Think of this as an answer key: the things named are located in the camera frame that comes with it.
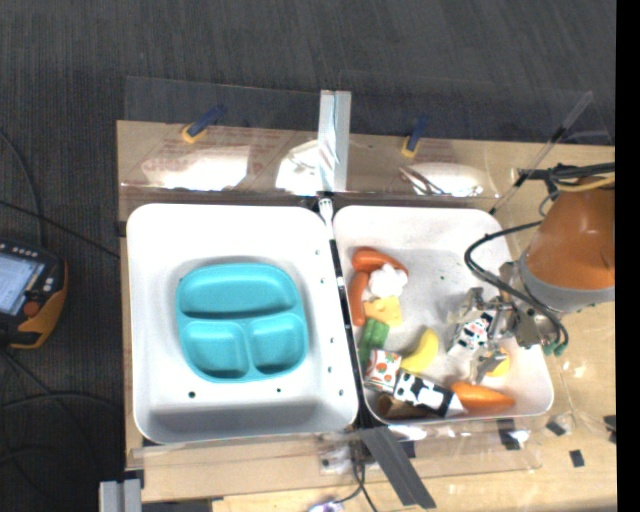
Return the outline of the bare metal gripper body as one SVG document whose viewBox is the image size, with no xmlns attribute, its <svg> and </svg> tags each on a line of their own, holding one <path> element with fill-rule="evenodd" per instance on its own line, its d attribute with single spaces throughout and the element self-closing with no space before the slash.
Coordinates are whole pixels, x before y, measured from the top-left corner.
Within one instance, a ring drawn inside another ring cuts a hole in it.
<svg viewBox="0 0 640 512">
<path fill-rule="evenodd" d="M 540 345 L 542 349 L 556 348 L 556 326 L 541 310 L 542 305 L 526 289 L 517 262 L 500 266 L 499 277 L 509 288 L 501 291 L 501 298 L 510 308 L 506 326 L 522 348 Z"/>
</svg>

